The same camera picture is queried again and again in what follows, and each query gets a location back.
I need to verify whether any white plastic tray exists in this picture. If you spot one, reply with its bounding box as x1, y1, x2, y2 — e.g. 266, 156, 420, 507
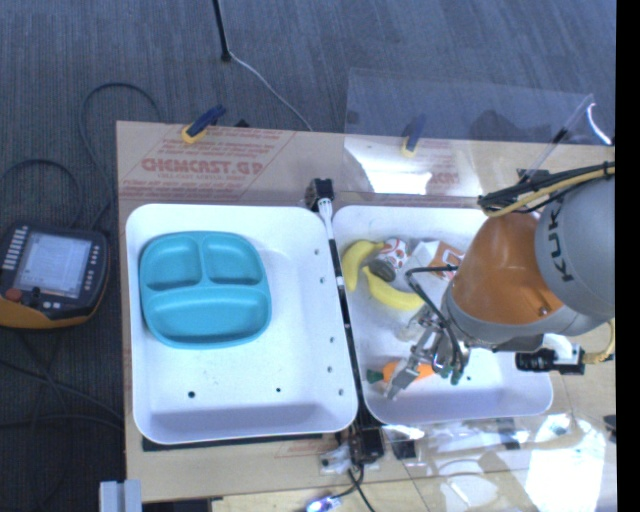
124, 202, 360, 446
331, 204, 555, 427

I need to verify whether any yellow banana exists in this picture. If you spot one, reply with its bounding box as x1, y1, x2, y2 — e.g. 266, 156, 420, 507
361, 265, 427, 313
341, 239, 387, 293

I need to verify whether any black block with thin wires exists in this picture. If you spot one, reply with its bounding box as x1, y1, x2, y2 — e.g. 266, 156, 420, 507
347, 426, 386, 467
305, 177, 336, 212

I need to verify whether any white and red can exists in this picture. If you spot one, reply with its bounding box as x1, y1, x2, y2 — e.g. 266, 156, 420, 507
374, 237, 411, 272

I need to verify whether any white and orange carton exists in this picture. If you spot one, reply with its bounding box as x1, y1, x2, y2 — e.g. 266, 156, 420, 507
428, 239, 467, 282

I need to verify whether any black cylinder on white bracket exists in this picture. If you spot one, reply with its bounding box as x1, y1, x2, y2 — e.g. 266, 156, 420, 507
514, 333, 587, 376

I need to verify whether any orange carrot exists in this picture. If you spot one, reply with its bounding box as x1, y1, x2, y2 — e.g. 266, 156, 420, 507
365, 360, 437, 387

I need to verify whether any blue divided plate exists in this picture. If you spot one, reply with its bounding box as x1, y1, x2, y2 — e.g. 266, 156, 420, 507
138, 230, 273, 350

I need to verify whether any brown cardboard board, red print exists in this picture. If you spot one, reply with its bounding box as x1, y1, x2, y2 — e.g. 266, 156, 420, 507
115, 120, 617, 504

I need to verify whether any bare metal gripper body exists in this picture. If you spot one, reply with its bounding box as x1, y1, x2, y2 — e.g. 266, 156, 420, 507
408, 310, 472, 378

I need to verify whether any thin black and white rod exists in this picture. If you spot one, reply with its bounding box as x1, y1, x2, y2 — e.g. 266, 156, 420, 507
316, 198, 372, 432

